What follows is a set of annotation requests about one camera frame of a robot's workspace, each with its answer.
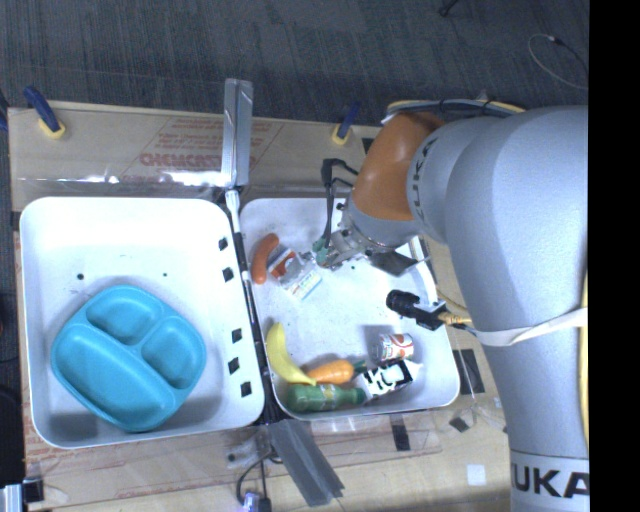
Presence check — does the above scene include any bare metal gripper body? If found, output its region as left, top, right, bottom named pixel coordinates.
left=315, top=227, right=377, bottom=272

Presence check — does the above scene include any white and orange packet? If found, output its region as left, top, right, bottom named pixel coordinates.
left=267, top=245, right=324, bottom=302

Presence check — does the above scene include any white plastic tray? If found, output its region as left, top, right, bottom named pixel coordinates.
left=18, top=195, right=266, bottom=450
left=238, top=197, right=462, bottom=422

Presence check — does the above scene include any orange sausage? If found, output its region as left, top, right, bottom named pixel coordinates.
left=249, top=232, right=280, bottom=286

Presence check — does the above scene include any red and white can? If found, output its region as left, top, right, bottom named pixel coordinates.
left=370, top=332, right=416, bottom=364

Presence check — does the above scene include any orange carrot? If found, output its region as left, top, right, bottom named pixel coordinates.
left=306, top=358, right=369, bottom=386

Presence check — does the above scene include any yellow banana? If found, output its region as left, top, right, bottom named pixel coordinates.
left=265, top=322, right=318, bottom=387

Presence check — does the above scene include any black and white carton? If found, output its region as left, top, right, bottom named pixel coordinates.
left=360, top=358, right=424, bottom=400

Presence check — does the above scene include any green bottle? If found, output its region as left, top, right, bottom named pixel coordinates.
left=285, top=383, right=368, bottom=415

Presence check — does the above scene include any brown cardboard board, red print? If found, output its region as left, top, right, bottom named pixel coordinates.
left=7, top=99, right=451, bottom=507

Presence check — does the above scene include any blue divided plate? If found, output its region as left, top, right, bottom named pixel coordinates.
left=49, top=284, right=208, bottom=434

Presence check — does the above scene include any black cylinder on white bracket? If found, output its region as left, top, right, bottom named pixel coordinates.
left=385, top=237, right=449, bottom=332

